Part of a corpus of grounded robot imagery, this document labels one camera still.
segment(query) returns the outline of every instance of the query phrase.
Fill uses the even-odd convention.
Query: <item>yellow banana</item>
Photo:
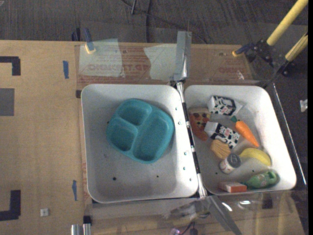
[[[262,162],[267,166],[271,166],[270,157],[264,151],[255,149],[255,148],[247,148],[243,150],[243,152],[239,155],[242,158],[255,158]]]

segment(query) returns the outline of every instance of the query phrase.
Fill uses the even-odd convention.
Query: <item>toy pizza slice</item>
[[[206,141],[208,135],[205,133],[204,128],[206,123],[210,121],[211,113],[207,108],[192,108],[189,109],[189,119],[193,134]]]

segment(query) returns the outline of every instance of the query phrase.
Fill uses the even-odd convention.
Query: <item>yellow rod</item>
[[[284,19],[280,22],[277,28],[273,31],[267,40],[269,46],[274,46],[297,16],[302,12],[302,10],[308,5],[309,0],[298,0]]]
[[[300,40],[291,48],[291,50],[285,55],[285,59],[292,62],[300,53],[304,50],[309,43],[309,36],[305,34]]]

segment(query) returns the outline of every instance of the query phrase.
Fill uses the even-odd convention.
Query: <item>blue plastic plate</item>
[[[174,122],[167,113],[142,100],[128,99],[116,109],[106,136],[122,154],[151,164],[162,156],[173,132]]]

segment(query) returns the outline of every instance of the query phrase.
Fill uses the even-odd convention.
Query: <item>orange carrot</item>
[[[259,143],[257,142],[254,134],[250,130],[249,126],[241,120],[237,120],[235,116],[233,116],[230,120],[236,123],[235,127],[240,135],[242,135],[246,140],[251,142],[256,147],[259,147]]]

